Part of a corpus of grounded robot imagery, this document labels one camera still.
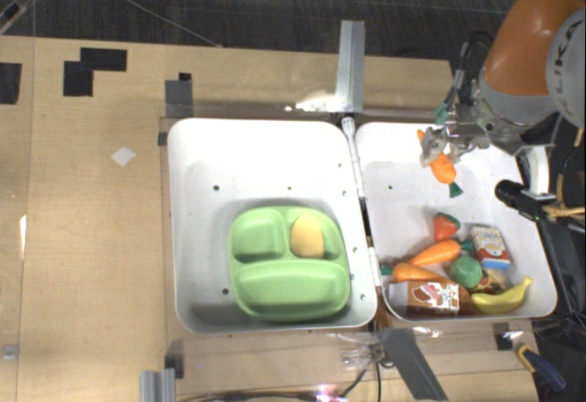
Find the toy banana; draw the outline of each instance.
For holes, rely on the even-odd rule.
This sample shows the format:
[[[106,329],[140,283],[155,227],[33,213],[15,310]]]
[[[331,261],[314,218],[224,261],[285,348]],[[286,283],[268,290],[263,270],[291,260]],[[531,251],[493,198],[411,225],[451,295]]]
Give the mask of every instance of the toy banana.
[[[473,293],[472,302],[476,308],[486,314],[505,314],[521,306],[525,291],[529,285],[531,285],[531,278],[525,277],[521,283],[509,288],[500,295]]]

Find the toy carrot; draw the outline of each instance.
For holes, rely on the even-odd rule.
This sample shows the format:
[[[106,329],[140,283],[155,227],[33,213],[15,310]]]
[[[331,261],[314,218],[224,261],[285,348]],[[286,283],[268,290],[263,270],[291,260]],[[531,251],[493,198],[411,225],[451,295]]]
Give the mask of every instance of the toy carrot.
[[[441,283],[454,283],[449,278],[433,273],[420,266],[412,266],[402,262],[393,267],[393,279],[396,283],[408,280],[437,281]]]
[[[412,266],[430,266],[431,264],[449,262],[459,257],[462,249],[471,250],[472,244],[470,241],[464,241],[460,244],[453,239],[446,239],[417,254],[409,260],[409,264]]]
[[[436,213],[433,217],[433,239],[436,243],[450,239],[460,229],[460,222],[447,213]]]
[[[425,133],[422,130],[418,130],[419,143],[423,141],[424,136]],[[463,194],[463,190],[454,182],[456,168],[444,153],[439,153],[438,157],[429,163],[429,167],[439,182],[450,186],[450,198]]]

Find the green plate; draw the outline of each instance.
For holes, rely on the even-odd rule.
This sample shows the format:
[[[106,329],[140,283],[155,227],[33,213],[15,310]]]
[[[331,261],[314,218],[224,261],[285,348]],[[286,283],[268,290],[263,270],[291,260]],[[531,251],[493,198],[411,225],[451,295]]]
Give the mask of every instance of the green plate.
[[[320,224],[324,256],[301,258],[289,248],[301,215]],[[262,321],[313,321],[341,310],[350,297],[350,271],[342,234],[323,212],[265,207],[240,214],[230,229],[230,278],[240,308]]]

